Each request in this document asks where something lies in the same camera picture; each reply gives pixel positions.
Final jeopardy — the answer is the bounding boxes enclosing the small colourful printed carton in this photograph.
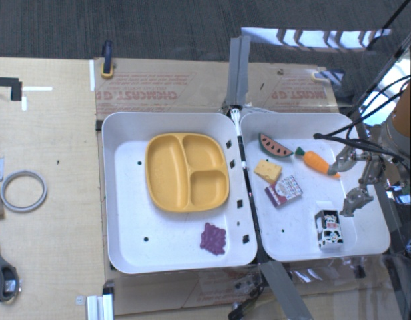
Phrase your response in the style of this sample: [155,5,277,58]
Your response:
[264,175,304,209]

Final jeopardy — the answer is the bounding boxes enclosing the brown cardboard board red print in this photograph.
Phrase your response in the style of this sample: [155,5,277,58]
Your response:
[93,57,392,317]

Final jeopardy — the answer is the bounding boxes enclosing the yellow cheese wedge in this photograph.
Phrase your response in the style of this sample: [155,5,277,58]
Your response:
[253,159,283,185]

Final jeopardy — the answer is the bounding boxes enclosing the white plastic tray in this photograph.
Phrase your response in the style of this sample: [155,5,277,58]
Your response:
[240,111,392,263]
[101,111,258,275]

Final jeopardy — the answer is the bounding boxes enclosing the purple grapes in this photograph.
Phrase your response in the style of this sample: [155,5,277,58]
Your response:
[199,222,227,257]

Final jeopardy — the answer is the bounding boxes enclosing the grey tape ring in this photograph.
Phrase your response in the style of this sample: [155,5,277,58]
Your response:
[0,169,49,213]

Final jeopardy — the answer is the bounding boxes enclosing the black block with thin wires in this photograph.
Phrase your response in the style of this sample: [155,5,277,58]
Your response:
[227,277,265,320]

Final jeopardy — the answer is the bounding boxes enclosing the yellow divided plate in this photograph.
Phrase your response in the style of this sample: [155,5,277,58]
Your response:
[145,132,230,213]

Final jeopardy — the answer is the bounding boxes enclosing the black and white cow carton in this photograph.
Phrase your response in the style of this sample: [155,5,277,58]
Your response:
[314,209,344,251]

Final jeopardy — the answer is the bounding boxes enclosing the orange carrot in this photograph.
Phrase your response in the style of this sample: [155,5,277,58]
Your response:
[294,146,342,179]

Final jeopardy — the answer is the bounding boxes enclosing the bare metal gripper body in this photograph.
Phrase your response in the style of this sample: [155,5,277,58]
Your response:
[357,150,398,189]

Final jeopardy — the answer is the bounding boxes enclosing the grey handled scissors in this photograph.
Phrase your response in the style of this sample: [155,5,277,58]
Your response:
[0,240,21,303]

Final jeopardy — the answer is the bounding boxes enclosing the thin black and white rod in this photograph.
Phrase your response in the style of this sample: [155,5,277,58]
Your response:
[230,107,260,235]

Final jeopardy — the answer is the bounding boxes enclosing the watermelon slice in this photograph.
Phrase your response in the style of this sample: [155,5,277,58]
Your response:
[258,132,295,159]

